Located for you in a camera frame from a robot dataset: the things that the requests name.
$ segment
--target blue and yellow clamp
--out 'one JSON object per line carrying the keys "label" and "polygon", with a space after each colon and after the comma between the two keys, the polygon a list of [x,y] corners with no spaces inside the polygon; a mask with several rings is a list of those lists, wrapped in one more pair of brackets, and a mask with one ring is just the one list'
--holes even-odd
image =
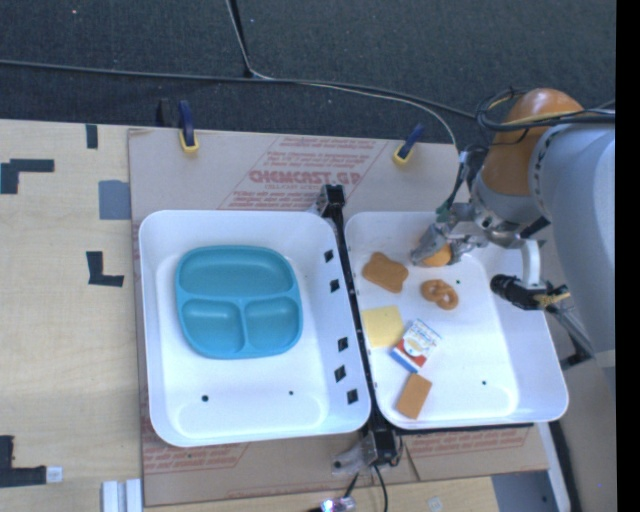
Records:
{"label": "blue and yellow clamp", "polygon": [[180,100],[178,110],[180,112],[180,145],[185,153],[195,153],[200,148],[200,144],[193,128],[193,117],[191,116],[189,102]]}
{"label": "blue and yellow clamp", "polygon": [[409,134],[409,136],[405,139],[403,144],[398,146],[395,153],[393,154],[393,161],[398,165],[404,165],[409,161],[409,157],[411,156],[411,152],[413,150],[413,146],[416,142],[422,137],[424,133],[424,126],[421,124],[416,125],[413,131]]}

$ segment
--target blue plate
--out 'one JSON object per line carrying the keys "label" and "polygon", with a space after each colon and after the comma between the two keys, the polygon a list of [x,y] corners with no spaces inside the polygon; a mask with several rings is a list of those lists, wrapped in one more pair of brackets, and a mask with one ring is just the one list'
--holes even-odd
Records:
{"label": "blue plate", "polygon": [[272,356],[300,339],[298,282],[276,251],[243,245],[194,249],[178,263],[175,286],[182,332],[206,357]]}

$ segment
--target wooden table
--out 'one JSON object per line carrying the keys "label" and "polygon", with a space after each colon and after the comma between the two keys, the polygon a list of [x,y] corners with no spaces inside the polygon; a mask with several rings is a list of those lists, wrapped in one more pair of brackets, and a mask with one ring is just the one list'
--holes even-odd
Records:
{"label": "wooden table", "polygon": [[[15,436],[14,467],[61,466],[62,483],[0,489],[0,511],[100,509],[100,486],[142,477],[129,220],[100,220],[98,183],[129,181],[127,130],[0,122],[0,162],[53,159],[20,172],[0,194],[0,435]],[[90,286],[87,251],[122,287]],[[498,511],[490,477],[394,485],[390,510]],[[302,511],[326,493],[197,505],[173,511]],[[383,509],[379,487],[356,489],[358,509]]]}

